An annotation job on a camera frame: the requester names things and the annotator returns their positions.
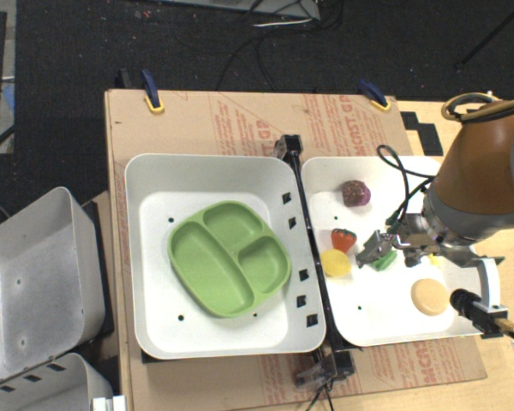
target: dark carpet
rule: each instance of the dark carpet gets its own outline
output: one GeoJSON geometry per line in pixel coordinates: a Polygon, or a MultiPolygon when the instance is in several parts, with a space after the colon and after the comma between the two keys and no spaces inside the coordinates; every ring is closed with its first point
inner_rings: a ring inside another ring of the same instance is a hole
{"type": "Polygon", "coordinates": [[[0,202],[19,211],[56,186],[84,202],[107,189],[104,91],[127,68],[171,90],[356,92],[400,99],[492,90],[514,98],[514,20],[457,72],[514,0],[325,0],[322,27],[277,17],[127,0],[18,0],[15,155],[0,202]]]}

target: yellow toy fruit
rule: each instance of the yellow toy fruit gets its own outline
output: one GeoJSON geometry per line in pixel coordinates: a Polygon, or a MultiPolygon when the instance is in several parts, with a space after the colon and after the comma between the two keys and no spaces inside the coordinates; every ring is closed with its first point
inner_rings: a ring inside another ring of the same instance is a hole
{"type": "Polygon", "coordinates": [[[341,277],[350,272],[350,261],[345,253],[337,249],[324,251],[320,255],[324,273],[330,277],[341,277]]]}

